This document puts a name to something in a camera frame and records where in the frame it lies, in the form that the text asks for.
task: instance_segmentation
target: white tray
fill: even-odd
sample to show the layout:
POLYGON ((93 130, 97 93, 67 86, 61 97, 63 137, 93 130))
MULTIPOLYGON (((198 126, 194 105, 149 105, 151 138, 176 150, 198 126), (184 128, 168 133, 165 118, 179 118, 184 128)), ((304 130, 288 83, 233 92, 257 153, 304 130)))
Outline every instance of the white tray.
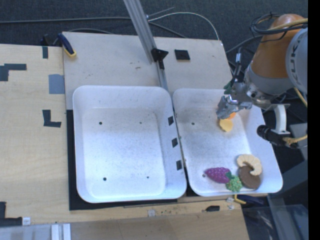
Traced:
POLYGON ((208 168, 225 167, 238 175, 236 158, 252 154, 262 164, 261 185, 252 190, 243 187, 241 194, 275 193, 283 185, 282 175, 272 145, 257 135, 264 125, 261 109, 253 106, 241 110, 232 119, 233 129, 224 132, 218 125, 216 109, 224 90, 178 89, 173 94, 173 106, 180 135, 190 187, 204 197, 239 194, 225 184, 204 176, 208 168))
POLYGON ((73 116, 76 187, 83 200, 165 200, 185 193, 187 180, 166 90, 84 85, 73 93, 73 116))

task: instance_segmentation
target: brown round toy food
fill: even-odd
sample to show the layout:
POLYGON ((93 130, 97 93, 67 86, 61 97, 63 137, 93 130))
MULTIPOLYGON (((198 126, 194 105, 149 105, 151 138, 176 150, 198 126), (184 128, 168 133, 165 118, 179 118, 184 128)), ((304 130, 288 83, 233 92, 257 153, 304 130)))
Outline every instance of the brown round toy food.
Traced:
POLYGON ((259 175, 252 175, 250 172, 253 170, 250 166, 242 166, 239 168, 239 178, 242 184, 248 189, 257 189, 261 184, 259 175))

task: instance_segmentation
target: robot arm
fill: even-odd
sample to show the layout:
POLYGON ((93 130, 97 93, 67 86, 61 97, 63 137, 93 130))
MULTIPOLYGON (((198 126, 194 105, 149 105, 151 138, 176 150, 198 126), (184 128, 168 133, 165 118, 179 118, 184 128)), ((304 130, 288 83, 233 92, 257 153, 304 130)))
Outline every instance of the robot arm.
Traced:
POLYGON ((219 119, 225 119, 232 112, 251 109, 252 105, 265 111, 274 110, 275 129, 261 125, 257 134, 274 145, 288 146, 286 108, 289 104, 276 104, 273 100, 291 88, 307 94, 308 19, 296 14, 274 17, 276 20, 270 29, 261 33, 263 37, 243 80, 239 80, 239 72, 235 72, 224 87, 226 96, 221 97, 216 114, 219 119))

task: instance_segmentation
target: dark background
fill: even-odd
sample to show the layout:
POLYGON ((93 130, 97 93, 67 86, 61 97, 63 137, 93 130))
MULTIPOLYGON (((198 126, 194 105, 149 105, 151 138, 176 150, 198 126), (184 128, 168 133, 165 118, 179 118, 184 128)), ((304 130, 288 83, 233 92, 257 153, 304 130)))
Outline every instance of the dark background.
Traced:
MULTIPOLYGON (((226 51, 237 44, 253 37, 250 23, 253 19, 268 13, 298 14, 308 18, 308 0, 140 0, 144 12, 148 15, 175 7, 158 14, 192 12, 209 19, 215 26, 226 51)), ((52 45, 57 34, 78 28, 94 28, 113 34, 136 35, 133 24, 125 19, 99 19, 98 17, 128 17, 123 0, 0 0, 0 44, 40 45, 44 35, 52 45), (79 19, 71 21, 52 21, 57 19, 79 19), (46 22, 29 22, 46 20, 46 22)), ((195 15, 172 15, 155 21, 192 39, 217 39, 214 30, 201 17, 195 15)), ((151 25, 152 34, 158 37, 177 37, 176 34, 151 25)), ((246 47, 255 51, 259 40, 247 43, 246 47)), ((237 50, 227 53, 227 58, 234 63, 237 50)), ((252 58, 252 53, 243 54, 245 68, 252 58)), ((288 126, 307 122, 307 109, 289 91, 291 104, 287 113, 288 126)), ((268 125, 275 125, 273 112, 264 114, 268 125)), ((291 169, 304 159, 299 150, 287 147, 274 147, 282 173, 291 169)), ((308 184, 303 189, 285 198, 288 205, 302 204, 308 208, 308 184)))

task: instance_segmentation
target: purple toy grapes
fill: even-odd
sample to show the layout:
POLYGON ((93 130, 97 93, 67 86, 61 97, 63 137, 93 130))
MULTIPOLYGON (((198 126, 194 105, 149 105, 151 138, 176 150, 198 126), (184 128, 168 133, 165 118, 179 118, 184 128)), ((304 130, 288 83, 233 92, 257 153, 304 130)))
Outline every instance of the purple toy grapes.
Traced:
POLYGON ((228 183, 231 178, 231 171, 224 167, 209 168, 204 173, 217 183, 228 183))

